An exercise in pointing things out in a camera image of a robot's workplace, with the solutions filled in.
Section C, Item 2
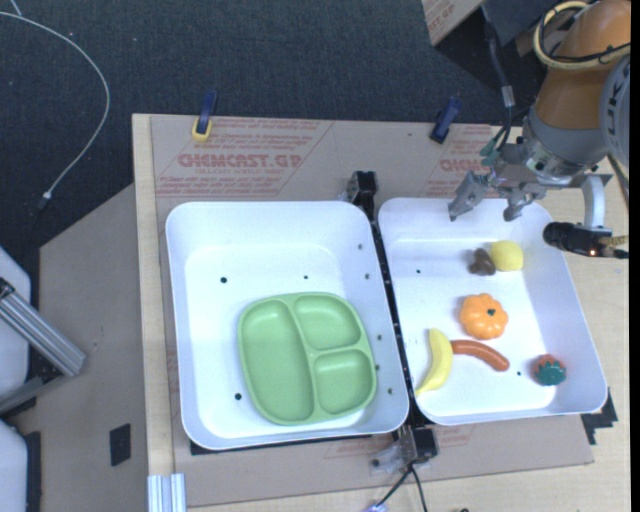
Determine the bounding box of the white plastic tray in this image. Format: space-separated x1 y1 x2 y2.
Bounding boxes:
165 200 411 451
377 196 609 427

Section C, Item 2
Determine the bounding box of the black cylinder on white bracket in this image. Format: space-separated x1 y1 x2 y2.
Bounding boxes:
542 173 615 257

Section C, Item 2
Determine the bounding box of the yellow lemon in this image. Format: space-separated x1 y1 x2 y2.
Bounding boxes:
489 240 525 273

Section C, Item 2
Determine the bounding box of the brown cardboard board red print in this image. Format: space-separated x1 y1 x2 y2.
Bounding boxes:
149 115 596 508

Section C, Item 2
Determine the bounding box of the brown toy mushroom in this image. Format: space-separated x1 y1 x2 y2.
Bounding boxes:
468 247 497 277

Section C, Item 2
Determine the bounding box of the orange sausage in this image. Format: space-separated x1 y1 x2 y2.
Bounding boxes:
450 339 511 373

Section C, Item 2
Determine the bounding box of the green divided plate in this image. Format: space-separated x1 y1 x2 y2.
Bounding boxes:
237 292 378 427

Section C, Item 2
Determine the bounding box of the yellow banana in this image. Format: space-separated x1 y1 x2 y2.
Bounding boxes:
414 328 454 399

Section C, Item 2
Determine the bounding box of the orange pumpkin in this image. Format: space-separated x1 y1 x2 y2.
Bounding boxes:
458 293 510 341

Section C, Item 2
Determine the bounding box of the thin black rod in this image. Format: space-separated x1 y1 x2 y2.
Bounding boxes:
367 199 417 431

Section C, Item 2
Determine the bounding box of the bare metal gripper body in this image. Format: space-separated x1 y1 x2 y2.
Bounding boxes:
487 143 587 200

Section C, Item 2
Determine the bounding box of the red strawberry with green leaves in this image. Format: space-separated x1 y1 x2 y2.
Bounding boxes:
531 353 568 387

